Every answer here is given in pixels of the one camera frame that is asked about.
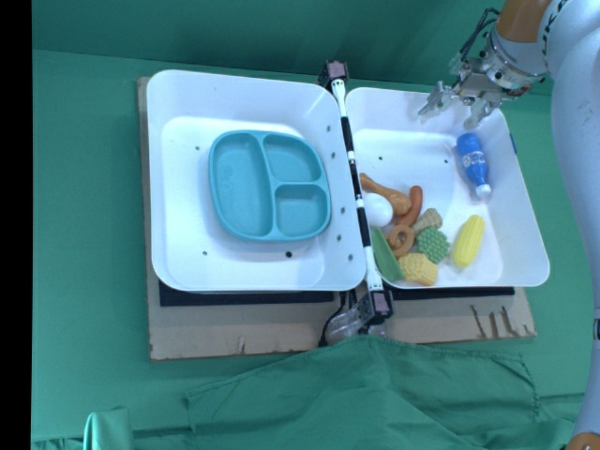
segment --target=blue divided plate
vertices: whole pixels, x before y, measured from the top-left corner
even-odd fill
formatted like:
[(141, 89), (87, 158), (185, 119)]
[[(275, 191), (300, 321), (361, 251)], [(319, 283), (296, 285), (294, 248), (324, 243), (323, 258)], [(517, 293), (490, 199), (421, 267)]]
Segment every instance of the blue divided plate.
[(209, 159), (221, 226), (255, 241), (292, 241), (322, 232), (331, 217), (329, 187), (314, 149), (292, 135), (236, 130), (219, 135)]

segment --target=white bottle cap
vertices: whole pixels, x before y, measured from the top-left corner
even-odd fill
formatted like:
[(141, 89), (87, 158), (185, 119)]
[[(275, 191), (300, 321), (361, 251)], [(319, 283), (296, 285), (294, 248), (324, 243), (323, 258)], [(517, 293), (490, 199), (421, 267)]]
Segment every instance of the white bottle cap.
[(475, 193), (477, 197), (484, 200), (491, 193), (491, 187), (488, 184), (480, 185), (475, 189)]

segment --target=yellow corn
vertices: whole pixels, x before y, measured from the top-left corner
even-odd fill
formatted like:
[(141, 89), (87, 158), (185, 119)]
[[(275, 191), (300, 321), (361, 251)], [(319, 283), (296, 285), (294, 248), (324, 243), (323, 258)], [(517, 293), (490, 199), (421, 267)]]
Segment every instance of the yellow corn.
[(477, 256), (479, 247), (481, 247), (484, 228), (485, 222), (478, 215), (471, 215), (467, 218), (467, 221), (458, 233), (457, 241), (452, 253), (454, 263), (458, 267), (464, 268), (470, 265)]

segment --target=bottle label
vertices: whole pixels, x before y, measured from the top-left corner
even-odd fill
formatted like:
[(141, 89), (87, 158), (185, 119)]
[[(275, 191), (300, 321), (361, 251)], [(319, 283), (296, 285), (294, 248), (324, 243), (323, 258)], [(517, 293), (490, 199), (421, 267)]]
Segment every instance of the bottle label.
[(486, 157), (481, 151), (470, 152), (462, 158), (462, 166), (469, 168), (471, 165), (479, 165), (486, 163)]

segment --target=white ball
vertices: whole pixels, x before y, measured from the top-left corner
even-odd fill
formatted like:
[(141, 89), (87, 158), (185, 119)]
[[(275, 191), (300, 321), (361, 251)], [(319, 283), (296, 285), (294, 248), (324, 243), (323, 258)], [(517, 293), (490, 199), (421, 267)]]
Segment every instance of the white ball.
[(394, 216), (392, 204), (379, 193), (367, 193), (363, 195), (365, 213), (368, 225), (371, 227), (385, 227)]

